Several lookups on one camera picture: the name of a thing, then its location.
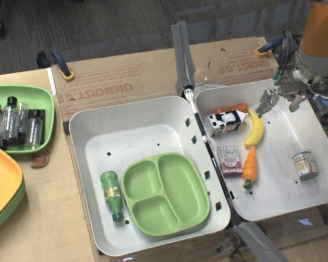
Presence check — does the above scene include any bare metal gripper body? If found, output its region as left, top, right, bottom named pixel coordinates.
left=274, top=65, right=328, bottom=105

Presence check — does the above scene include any yellow banana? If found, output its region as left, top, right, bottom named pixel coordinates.
left=238, top=106, right=268, bottom=149

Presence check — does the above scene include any orange sausage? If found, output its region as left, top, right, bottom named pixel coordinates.
left=214, top=102, right=250, bottom=118

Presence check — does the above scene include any white carton with black spots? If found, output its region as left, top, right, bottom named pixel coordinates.
left=204, top=107, right=252, bottom=138

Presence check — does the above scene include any small white can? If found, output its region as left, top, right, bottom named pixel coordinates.
left=291, top=149, right=320, bottom=183

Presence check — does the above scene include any orange carrot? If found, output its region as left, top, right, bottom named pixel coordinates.
left=236, top=145, right=263, bottom=191

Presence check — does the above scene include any pink and purple packet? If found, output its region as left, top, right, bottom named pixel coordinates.
left=215, top=143, right=244, bottom=179

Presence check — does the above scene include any white plastic tray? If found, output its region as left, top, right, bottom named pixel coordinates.
left=66, top=88, right=235, bottom=261
left=192, top=68, right=328, bottom=230

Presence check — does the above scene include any green divided plate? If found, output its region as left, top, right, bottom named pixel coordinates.
left=117, top=146, right=215, bottom=242

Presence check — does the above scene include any brown cardboard board, red print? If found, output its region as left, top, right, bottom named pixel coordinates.
left=51, top=18, right=328, bottom=262

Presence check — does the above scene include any green plastic bottle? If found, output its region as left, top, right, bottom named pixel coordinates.
left=98, top=169, right=127, bottom=224

